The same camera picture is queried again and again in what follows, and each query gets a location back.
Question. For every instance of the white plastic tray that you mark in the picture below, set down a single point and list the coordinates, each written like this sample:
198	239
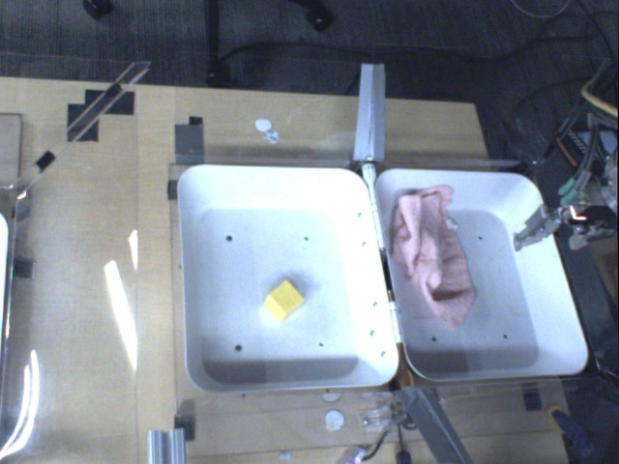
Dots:
503	307
271	201

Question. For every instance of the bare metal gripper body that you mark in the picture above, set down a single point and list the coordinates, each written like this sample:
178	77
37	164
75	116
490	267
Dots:
582	216

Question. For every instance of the pale wood board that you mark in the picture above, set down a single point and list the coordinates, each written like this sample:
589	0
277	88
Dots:
251	421

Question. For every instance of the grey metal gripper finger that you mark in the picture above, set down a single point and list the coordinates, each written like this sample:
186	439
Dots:
582	240
534	227

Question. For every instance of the yellow cube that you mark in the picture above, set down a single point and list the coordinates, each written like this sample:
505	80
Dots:
283	301

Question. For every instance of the pink cloth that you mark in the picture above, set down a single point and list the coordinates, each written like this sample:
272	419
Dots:
425	244

